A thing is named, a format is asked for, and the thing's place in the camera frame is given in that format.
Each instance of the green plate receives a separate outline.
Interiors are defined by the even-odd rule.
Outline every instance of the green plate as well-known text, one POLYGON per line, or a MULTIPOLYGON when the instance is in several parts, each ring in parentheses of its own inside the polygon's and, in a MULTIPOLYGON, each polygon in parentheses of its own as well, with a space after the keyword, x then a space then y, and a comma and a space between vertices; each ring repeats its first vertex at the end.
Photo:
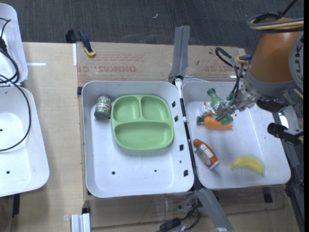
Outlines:
POLYGON ((158 96, 121 96, 112 105, 111 119, 115 140, 125 149, 161 149, 174 138, 169 106, 158 96))

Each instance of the wooden table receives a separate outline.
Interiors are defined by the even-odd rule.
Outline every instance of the wooden table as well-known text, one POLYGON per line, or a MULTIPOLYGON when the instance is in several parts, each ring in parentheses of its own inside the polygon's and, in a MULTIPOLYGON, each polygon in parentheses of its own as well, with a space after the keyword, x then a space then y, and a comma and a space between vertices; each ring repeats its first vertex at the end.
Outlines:
MULTIPOLYGON (((12 231, 69 232, 68 218, 71 214, 81 214, 84 203, 78 82, 73 47, 66 43, 24 43, 24 50, 27 63, 33 63, 28 66, 28 80, 24 87, 33 94, 36 102, 50 177, 42 188, 20 194, 19 215, 13 219, 12 231)), ((290 199, 283 197, 281 209, 231 214, 228 218, 238 232, 299 231, 290 199)), ((140 224, 94 231, 157 230, 158 224, 140 224)), ((208 217, 203 217, 193 231, 217 230, 208 217)))

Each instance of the banana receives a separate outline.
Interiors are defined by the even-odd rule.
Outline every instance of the banana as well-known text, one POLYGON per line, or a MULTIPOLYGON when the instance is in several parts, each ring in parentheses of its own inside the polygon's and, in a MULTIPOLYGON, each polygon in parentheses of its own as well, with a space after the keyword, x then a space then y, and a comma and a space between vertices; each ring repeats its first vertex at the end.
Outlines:
POLYGON ((262 163, 254 157, 251 156, 239 156, 237 157, 232 164, 230 164, 230 169, 239 166, 248 166, 253 170, 262 173, 264 171, 264 167, 262 163))

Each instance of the bottle cap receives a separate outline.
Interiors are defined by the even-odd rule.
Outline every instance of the bottle cap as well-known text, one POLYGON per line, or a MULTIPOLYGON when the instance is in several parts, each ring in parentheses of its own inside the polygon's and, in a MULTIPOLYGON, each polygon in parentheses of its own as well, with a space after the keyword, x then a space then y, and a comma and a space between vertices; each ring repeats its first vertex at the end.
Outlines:
POLYGON ((225 115, 222 119, 220 119, 222 125, 227 125, 233 122, 233 118, 230 114, 225 115))
POLYGON ((204 122, 204 119, 201 116, 197 116, 197 123, 204 122))
POLYGON ((207 94, 211 95, 212 93, 215 93, 216 90, 214 88, 208 89, 207 94))

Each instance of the carrot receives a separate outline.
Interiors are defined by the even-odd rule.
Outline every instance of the carrot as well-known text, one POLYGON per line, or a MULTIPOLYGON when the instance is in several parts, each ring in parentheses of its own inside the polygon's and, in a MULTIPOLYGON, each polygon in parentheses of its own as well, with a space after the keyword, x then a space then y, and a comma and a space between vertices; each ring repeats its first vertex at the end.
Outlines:
POLYGON ((204 125, 211 129, 231 129, 233 127, 232 124, 222 125, 219 121, 215 121, 213 116, 206 116, 202 118, 197 116, 197 123, 204 122, 204 125))

